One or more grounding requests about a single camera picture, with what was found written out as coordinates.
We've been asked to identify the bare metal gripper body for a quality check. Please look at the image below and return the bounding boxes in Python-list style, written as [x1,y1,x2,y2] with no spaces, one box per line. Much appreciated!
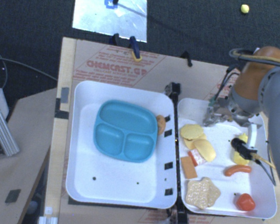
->
[205,95,259,129]

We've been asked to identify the yellow round pancake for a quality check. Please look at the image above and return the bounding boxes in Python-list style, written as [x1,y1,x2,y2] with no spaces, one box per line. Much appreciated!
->
[182,130,209,145]
[179,122,205,141]

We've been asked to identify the yellow bread roll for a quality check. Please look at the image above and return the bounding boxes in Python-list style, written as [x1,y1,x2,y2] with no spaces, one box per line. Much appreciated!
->
[191,138,219,164]

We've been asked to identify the thin black and white rod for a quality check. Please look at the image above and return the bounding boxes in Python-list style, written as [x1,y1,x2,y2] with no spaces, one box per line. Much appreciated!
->
[155,92,203,214]

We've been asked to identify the red and white packet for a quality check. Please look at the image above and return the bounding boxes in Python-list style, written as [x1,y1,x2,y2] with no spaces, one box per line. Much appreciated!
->
[186,148,209,168]

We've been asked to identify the brown doughnut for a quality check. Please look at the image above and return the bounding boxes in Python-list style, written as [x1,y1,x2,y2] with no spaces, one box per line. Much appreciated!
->
[153,114,168,137]

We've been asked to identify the yellow squeeze bottle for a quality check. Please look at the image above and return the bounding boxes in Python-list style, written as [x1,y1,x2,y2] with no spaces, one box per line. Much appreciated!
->
[230,132,254,167]

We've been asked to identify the orange cheese slice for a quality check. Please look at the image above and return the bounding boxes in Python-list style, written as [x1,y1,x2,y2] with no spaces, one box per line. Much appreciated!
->
[177,155,200,181]

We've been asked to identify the orange sausage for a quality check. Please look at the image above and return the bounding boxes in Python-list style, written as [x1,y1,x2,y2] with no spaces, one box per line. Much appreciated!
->
[224,162,253,180]

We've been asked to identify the white plastic tray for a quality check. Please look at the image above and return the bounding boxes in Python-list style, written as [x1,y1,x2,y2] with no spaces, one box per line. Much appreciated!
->
[59,78,192,216]
[163,96,280,224]

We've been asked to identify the beige bread slice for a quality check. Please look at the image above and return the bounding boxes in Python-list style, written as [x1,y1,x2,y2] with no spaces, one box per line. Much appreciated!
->
[198,176,223,209]
[184,178,211,210]

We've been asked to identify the brown cardboard board red print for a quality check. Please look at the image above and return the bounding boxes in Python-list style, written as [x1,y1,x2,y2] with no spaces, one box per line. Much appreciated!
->
[50,39,280,224]

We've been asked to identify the blue divided plate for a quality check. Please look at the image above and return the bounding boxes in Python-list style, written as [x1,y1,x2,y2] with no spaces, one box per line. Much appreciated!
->
[89,97,163,166]

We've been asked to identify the red pepper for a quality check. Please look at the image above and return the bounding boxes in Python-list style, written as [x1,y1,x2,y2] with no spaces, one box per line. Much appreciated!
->
[234,191,257,213]

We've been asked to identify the black cylinder on white bracket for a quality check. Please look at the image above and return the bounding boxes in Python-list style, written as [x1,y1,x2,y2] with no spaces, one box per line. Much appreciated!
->
[228,121,262,161]

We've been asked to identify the black block with thin wires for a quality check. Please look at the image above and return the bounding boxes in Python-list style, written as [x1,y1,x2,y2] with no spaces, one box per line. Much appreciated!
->
[164,80,183,97]
[154,205,192,224]

